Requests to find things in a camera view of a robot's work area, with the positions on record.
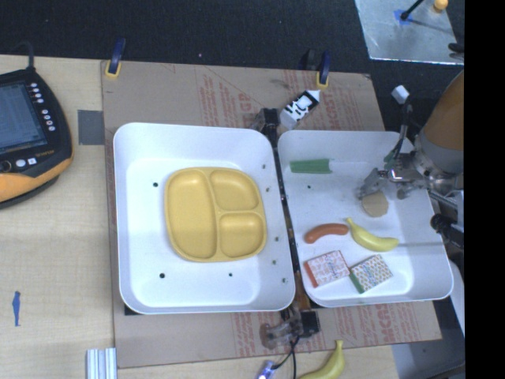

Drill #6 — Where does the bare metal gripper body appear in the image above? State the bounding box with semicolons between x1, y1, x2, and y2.
384;151;449;189

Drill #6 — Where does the brown round biscuit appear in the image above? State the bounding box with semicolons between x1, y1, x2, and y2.
361;191;390;218

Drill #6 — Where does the yellow banana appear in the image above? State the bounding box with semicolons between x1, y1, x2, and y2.
298;339;346;379
346;216;401;253

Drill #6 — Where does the green celery stick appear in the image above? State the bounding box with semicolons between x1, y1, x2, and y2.
289;158;334;175

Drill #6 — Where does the orange sausage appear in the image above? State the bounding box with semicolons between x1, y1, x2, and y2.
303;222;350;246

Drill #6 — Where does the white plastic tray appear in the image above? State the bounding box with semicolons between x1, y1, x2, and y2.
112;122;297;316
276;129;455;309

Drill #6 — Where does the green patterned packet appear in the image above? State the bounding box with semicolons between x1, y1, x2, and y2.
349;253;395;295

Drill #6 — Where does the orange patterned packet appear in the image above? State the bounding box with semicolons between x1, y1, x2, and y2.
302;250;351;289

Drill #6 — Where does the black and white milk carton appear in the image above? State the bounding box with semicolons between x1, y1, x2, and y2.
279;88;322;131

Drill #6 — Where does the yellow divided plate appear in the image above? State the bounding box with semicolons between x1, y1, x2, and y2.
163;166;269;264

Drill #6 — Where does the brown cardboard board red print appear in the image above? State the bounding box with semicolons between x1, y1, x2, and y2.
100;59;443;370

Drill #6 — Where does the black cylinder on white bracket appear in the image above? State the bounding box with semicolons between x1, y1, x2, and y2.
428;189;465;249

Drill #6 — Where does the black block with thin wires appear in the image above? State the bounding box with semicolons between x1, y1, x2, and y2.
252;107;282;134
259;310;321;349

